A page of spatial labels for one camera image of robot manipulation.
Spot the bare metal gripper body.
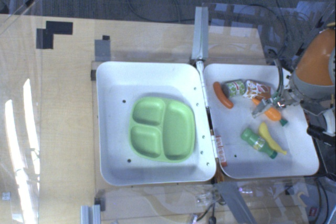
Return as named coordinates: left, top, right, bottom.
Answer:
left=271, top=89, right=303, bottom=111

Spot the orange carrot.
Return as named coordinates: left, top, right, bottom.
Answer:
left=252, top=98, right=289, bottom=127

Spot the white and orange packet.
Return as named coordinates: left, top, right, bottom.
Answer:
left=242, top=79, right=272, bottom=102

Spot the yellow banana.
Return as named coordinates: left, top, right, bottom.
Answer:
left=258, top=122, right=288, bottom=156

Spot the green plastic bottle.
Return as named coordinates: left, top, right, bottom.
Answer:
left=240, top=127, right=278, bottom=159

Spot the green and red can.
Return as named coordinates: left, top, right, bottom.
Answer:
left=222, top=79, right=246, bottom=99

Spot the orange sausage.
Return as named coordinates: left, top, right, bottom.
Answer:
left=212, top=81, right=235, bottom=110

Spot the thin black and white rod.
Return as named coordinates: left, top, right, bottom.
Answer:
left=196, top=60, right=219, bottom=159

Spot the white plastic tray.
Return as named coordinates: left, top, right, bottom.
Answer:
left=203, top=63, right=321, bottom=180
left=95, top=61, right=217, bottom=187

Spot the green divided plate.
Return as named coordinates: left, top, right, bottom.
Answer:
left=128, top=96, right=196, bottom=164

